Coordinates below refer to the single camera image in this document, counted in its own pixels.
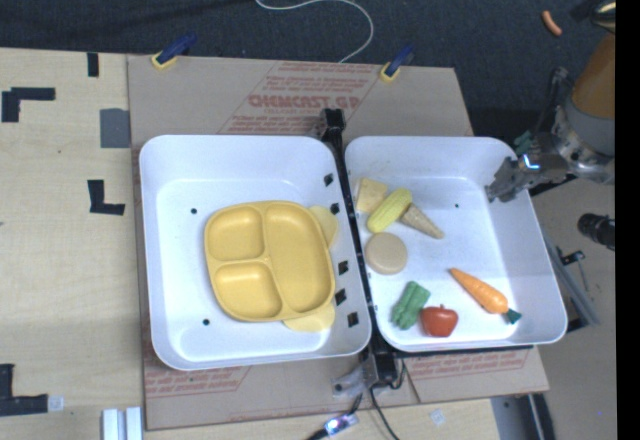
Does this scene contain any brown cardboard board red print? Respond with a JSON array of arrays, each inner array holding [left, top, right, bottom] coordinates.
[[126, 54, 551, 432]]

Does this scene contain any black block with wires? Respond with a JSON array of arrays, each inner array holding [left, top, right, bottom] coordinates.
[[318, 108, 348, 143], [368, 351, 404, 388]]

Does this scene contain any beige round biscuit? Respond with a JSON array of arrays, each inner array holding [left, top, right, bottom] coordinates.
[[364, 231, 409, 277]]

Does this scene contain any orange carrot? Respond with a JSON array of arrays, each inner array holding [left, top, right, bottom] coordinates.
[[448, 267, 523, 326]]

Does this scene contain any yellow corn cob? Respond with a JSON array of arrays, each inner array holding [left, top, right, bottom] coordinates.
[[365, 187, 414, 235]]

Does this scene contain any beige ice cream cone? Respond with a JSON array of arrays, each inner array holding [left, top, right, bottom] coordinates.
[[399, 203, 446, 241]]

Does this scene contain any yellow cheese wedge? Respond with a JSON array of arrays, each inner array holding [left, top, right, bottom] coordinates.
[[354, 177, 389, 215]]

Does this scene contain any yellow divided plate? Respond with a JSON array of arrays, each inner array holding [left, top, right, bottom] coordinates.
[[203, 199, 337, 324]]

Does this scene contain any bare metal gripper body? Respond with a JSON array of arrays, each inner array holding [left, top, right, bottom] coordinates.
[[517, 131, 617, 190]]

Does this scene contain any thin black rod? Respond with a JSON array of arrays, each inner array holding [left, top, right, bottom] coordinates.
[[324, 126, 384, 357]]

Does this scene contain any black cylinder on white bracket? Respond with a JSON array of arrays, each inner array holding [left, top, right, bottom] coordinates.
[[577, 212, 617, 251]]

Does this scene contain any white plastic tray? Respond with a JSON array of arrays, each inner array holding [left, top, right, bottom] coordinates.
[[343, 134, 569, 354], [138, 133, 373, 372]]

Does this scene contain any pale yellow flat piece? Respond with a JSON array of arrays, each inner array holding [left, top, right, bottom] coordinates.
[[308, 205, 341, 247], [281, 301, 337, 334]]

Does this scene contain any green vegetable bundle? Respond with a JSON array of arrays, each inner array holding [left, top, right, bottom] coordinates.
[[390, 280, 432, 331]]

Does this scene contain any orange sausage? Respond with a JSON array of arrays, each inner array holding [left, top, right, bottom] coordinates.
[[541, 9, 563, 37]]

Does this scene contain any red tomato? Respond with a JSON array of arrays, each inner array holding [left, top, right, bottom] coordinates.
[[418, 303, 460, 339]]

